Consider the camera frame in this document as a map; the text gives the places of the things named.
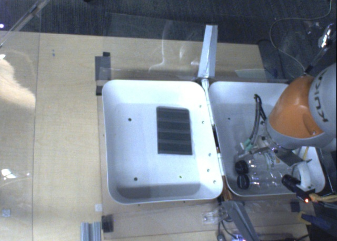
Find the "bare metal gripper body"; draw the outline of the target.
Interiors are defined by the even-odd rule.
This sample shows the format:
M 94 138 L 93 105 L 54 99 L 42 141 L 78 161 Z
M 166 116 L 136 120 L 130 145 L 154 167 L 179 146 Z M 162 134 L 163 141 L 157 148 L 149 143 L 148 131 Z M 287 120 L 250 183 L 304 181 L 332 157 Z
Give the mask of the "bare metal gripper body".
M 272 152 L 275 155 L 281 155 L 282 152 L 287 152 L 287 149 L 275 143 L 270 137 L 259 135 L 253 144 L 252 154 L 263 154 L 267 152 Z

